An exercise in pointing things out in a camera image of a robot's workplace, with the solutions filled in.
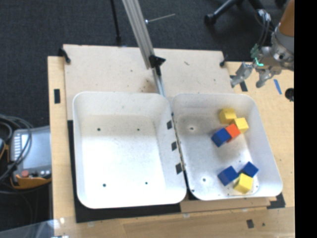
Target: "orange cube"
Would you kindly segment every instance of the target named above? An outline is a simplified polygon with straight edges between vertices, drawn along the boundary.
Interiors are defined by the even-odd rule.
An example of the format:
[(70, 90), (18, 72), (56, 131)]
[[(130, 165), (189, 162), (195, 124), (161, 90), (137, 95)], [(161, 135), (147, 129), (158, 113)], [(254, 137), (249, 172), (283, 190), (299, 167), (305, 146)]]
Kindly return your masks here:
[(226, 131), (230, 134), (231, 138), (227, 140), (227, 142), (231, 141), (233, 138), (237, 137), (241, 134), (240, 130), (236, 126), (236, 124), (232, 123), (231, 125), (227, 126)]

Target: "black floor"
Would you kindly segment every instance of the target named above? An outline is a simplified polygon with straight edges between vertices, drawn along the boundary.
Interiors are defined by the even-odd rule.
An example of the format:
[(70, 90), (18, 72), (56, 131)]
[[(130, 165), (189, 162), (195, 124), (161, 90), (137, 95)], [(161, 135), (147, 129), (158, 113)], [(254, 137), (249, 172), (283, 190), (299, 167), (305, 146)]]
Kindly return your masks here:
[[(261, 26), (247, 0), (215, 25), (204, 24), (204, 16), (224, 1), (139, 0), (148, 20), (175, 14), (148, 25), (155, 48), (217, 50), (228, 60), (250, 60)], [(285, 7), (261, 1), (276, 25)], [(121, 44), (136, 47), (122, 1), (114, 2)], [(63, 44), (117, 45), (110, 0), (0, 0), (0, 114), (25, 119), (34, 127), (49, 124), (47, 57), (57, 56)], [(26, 198), (33, 221), (51, 217), (47, 188)], [(25, 198), (0, 194), (0, 231), (31, 221)]]

